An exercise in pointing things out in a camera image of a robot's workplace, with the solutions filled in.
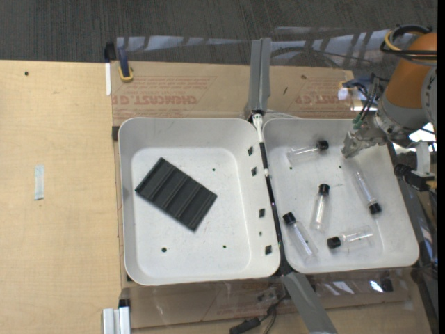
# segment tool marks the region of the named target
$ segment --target clear vial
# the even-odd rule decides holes
[[[331,250],[342,249],[352,250],[373,245],[373,231],[365,225],[361,228],[344,232],[338,236],[327,239],[327,247]]]
[[[319,232],[325,232],[327,229],[328,218],[326,216],[326,208],[329,202],[329,189],[330,187],[327,184],[320,184],[318,186],[318,193],[315,196],[311,228]]]
[[[382,211],[382,208],[378,204],[377,198],[373,195],[366,178],[360,170],[356,170],[354,173],[355,186],[358,192],[362,195],[362,199],[366,203],[369,212],[374,215]]]
[[[295,164],[298,160],[306,157],[314,156],[320,151],[327,150],[329,148],[329,143],[326,140],[317,142],[315,145],[308,145],[302,148],[291,148],[286,152],[287,159],[291,164]]]
[[[305,262],[314,260],[318,249],[303,224],[300,221],[296,221],[291,212],[283,215],[283,219],[288,228],[287,234],[289,240],[293,246],[295,246],[303,260]]]

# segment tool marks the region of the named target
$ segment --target white strip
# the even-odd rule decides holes
[[[111,94],[111,66],[110,63],[105,63],[105,83],[106,83],[106,94]]]
[[[38,164],[34,168],[34,200],[43,199],[45,167]]]

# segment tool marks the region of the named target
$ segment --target gray carpet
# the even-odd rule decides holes
[[[437,5],[438,0],[0,0],[0,59],[102,62],[104,45],[118,36],[253,40],[273,36],[278,26],[436,29]],[[240,47],[236,53],[248,51]],[[231,58],[212,54],[218,52],[193,56],[223,63]],[[170,52],[159,59],[188,58]]]

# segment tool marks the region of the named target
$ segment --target metal bracket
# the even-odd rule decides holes
[[[292,272],[282,277],[282,280],[310,334],[337,334],[305,275]]]
[[[102,310],[102,334],[131,334],[130,307]]]
[[[249,99],[245,116],[249,118],[253,111],[267,110],[267,99],[270,96],[270,38],[252,41],[250,55]]]

